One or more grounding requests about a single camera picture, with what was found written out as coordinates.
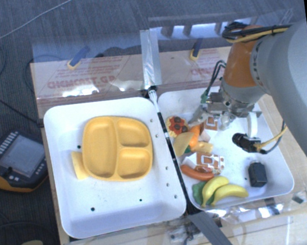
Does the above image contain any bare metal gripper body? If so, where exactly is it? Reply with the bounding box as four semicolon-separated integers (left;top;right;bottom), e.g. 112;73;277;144
199;85;263;126

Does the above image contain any small white and orange carton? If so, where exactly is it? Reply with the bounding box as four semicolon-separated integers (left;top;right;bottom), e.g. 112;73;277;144
203;113;221;133

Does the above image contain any orange carrot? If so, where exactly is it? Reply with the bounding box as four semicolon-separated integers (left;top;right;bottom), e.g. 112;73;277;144
186;123;204;149

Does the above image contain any orange pizza slice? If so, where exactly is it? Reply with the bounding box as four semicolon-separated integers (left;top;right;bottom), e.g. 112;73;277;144
164;114;191;139

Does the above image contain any pale yellow bread piece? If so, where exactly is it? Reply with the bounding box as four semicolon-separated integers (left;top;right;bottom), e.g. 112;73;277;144
197;139;215;156

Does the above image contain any yellow taco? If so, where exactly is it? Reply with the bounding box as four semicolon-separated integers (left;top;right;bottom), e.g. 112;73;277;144
171;130;198;158

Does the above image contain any white plastic tray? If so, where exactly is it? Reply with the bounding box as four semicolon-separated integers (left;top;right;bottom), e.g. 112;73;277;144
155;75;297;216
41;90;190;243

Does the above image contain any orange sausage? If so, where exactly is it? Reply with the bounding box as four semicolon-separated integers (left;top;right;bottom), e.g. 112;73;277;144
180;160;216;184

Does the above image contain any black box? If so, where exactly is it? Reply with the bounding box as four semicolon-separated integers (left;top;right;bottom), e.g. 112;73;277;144
246;160;269;189

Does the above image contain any yellow banana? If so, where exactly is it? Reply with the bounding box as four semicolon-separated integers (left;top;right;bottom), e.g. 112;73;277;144
208;181;251;208
196;174;233;209

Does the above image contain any green leafy vegetable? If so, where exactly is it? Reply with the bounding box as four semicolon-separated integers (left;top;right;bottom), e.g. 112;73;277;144
190;180;216;208

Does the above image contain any yellow divided plate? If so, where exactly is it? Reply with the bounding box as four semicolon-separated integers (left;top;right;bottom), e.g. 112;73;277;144
76;109;158;187

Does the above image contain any brown cardboard board, red print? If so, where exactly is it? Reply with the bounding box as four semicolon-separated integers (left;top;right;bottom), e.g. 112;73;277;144
29;24;307;245

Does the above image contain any black cylinder on white bracket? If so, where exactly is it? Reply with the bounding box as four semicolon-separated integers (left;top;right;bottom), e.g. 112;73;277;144
228;111;263;156

